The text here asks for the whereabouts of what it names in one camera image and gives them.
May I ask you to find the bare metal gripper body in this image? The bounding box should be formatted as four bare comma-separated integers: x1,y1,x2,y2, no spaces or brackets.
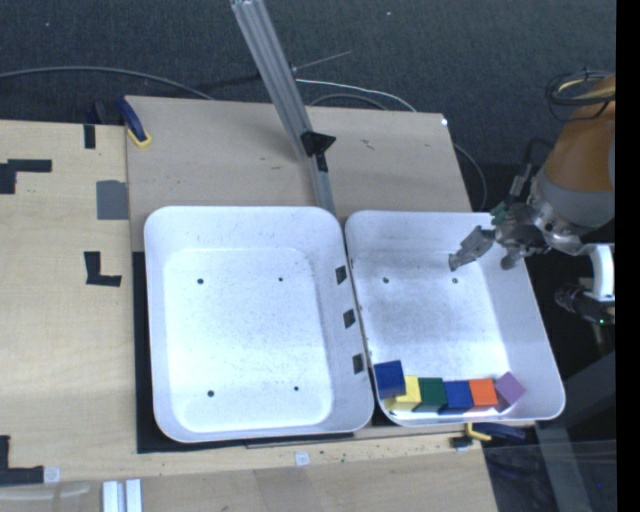
492,199,585,256

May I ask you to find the white plastic tray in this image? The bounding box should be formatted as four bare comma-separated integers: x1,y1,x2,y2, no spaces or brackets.
344,209,567,428
143,205,376,444

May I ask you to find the purple cube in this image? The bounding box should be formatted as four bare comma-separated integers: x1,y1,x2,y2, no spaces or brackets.
493,370,528,414

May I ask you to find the pale wood board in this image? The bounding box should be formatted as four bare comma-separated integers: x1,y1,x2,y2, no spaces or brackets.
123,94,502,454

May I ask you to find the black cylinder on white bracket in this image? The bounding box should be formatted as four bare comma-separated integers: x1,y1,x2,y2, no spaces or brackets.
553,243,617,327

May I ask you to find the blue cube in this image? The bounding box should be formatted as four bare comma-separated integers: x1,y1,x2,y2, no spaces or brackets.
373,359,407,401
437,380,475,417

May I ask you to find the yellow cube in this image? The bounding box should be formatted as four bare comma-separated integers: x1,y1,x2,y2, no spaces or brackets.
383,375,423,413

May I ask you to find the green cube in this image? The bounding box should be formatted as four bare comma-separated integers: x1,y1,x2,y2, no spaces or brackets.
412,377,448,414

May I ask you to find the orange cube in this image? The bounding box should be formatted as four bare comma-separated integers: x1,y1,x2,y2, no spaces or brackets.
468,378,501,409

